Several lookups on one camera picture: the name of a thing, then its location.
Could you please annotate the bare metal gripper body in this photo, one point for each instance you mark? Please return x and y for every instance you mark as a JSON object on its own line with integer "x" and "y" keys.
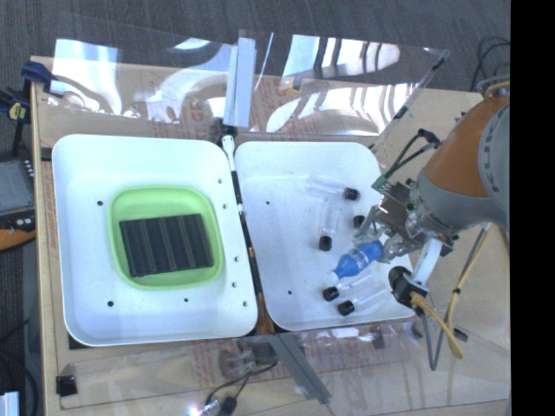
{"x": 401, "y": 206}

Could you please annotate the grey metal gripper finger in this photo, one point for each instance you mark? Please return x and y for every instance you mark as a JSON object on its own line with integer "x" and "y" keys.
{"x": 369, "y": 225}
{"x": 396, "y": 248}

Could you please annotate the clear bottle with blue label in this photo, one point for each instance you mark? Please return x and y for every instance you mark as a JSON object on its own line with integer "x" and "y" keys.
{"x": 353, "y": 261}

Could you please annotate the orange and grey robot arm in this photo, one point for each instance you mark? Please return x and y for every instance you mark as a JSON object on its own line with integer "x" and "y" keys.
{"x": 459, "y": 163}

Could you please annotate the clear bottle with black cap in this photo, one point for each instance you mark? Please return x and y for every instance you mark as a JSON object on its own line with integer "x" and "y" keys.
{"x": 358, "y": 221}
{"x": 331, "y": 294}
{"x": 329, "y": 186}
{"x": 328, "y": 228}
{"x": 347, "y": 308}

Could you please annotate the white plastic tray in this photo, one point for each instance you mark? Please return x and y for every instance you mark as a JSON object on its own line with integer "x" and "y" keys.
{"x": 282, "y": 215}
{"x": 86, "y": 167}

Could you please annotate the brown cardboard board red print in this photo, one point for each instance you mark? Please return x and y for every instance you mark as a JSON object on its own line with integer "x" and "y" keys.
{"x": 438, "y": 115}

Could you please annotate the thin black and white rod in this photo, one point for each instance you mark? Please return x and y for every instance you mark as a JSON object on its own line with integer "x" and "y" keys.
{"x": 245, "y": 228}

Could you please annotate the black ribbed rectangular block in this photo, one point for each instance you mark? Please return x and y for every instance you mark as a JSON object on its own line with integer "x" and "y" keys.
{"x": 167, "y": 245}

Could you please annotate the green bowl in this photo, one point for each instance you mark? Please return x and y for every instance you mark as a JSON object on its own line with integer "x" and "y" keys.
{"x": 167, "y": 199}

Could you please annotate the black cylinder on white bracket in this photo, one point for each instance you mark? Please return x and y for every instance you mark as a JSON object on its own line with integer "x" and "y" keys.
{"x": 403, "y": 282}

